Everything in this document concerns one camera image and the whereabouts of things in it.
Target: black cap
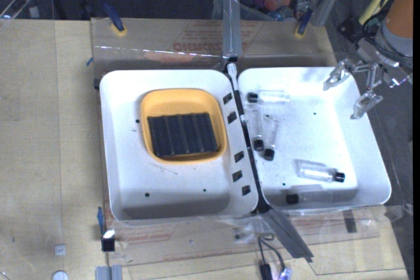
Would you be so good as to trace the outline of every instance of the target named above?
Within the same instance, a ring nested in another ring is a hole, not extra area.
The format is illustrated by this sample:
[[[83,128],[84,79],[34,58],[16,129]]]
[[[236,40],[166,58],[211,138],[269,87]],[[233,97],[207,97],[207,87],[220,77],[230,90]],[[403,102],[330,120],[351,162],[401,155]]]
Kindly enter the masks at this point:
[[[336,172],[335,173],[335,178],[334,178],[334,181],[337,181],[337,182],[344,182],[344,179],[345,179],[345,175],[344,175],[344,173],[343,172]]]
[[[261,139],[254,140],[254,150],[256,151],[264,150],[264,142]]]
[[[299,196],[296,193],[291,193],[290,195],[286,195],[286,203],[287,204],[299,203]]]
[[[271,148],[267,148],[264,151],[264,159],[266,159],[267,161],[273,161],[273,159],[274,159],[274,150],[272,150]]]
[[[249,92],[247,96],[249,103],[257,103],[258,102],[258,94],[254,92]]]

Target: wooden table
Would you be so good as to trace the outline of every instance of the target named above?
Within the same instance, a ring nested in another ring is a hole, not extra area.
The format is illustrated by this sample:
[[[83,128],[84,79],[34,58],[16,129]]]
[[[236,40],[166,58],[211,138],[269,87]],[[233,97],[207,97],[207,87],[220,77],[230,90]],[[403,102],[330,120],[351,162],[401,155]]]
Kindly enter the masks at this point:
[[[160,25],[162,32],[167,23],[142,22]],[[324,28],[310,28],[298,42],[292,26],[274,24],[260,29],[251,49],[332,52]],[[104,180],[89,63],[91,23],[15,20],[0,34],[0,46],[0,271],[11,280],[50,279],[56,270],[66,271],[69,279],[94,279],[95,268],[108,264],[108,256],[101,251],[96,219],[104,206]],[[333,64],[334,59],[325,61]],[[305,260],[286,258],[293,279],[407,279],[384,207],[369,211],[376,234],[311,245],[318,275]],[[64,255],[54,249],[62,244]],[[260,258],[252,250],[155,262],[123,267],[123,279],[260,279]]]

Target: black hole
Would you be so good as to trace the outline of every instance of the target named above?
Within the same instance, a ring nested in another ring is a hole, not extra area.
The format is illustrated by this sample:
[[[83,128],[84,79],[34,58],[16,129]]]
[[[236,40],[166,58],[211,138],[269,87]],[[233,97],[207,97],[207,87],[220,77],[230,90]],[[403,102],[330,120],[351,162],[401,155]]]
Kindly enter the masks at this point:
[[[244,186],[242,187],[242,196],[245,196],[246,194],[251,192],[251,187],[250,186]]]
[[[232,174],[232,178],[234,182],[238,181],[242,177],[242,170],[238,170],[237,172]]]
[[[239,153],[235,154],[235,162],[237,163],[240,159],[243,159],[243,157],[243,151],[240,151]]]
[[[227,104],[232,99],[232,93],[228,93],[225,97],[223,97],[223,103]]]
[[[228,115],[228,123],[230,124],[236,119],[236,112],[232,112],[230,115]]]

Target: clear vial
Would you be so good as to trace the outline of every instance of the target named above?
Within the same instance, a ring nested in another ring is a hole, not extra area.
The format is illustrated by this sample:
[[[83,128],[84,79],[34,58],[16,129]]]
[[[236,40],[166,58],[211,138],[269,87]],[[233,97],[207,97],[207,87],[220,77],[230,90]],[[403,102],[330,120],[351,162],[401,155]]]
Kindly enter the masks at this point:
[[[261,113],[261,109],[258,106],[247,106],[246,114],[248,119],[248,132],[252,141],[253,149],[255,151],[263,151],[263,115]]]
[[[276,116],[265,115],[264,116],[264,128],[265,128],[265,151],[264,159],[273,161],[274,149],[276,148],[276,140],[280,130],[280,121]]]
[[[290,102],[290,95],[284,90],[257,90],[248,92],[249,103],[280,104]]]
[[[309,178],[323,182],[344,182],[345,174],[323,163],[296,160],[297,174],[301,178]]]

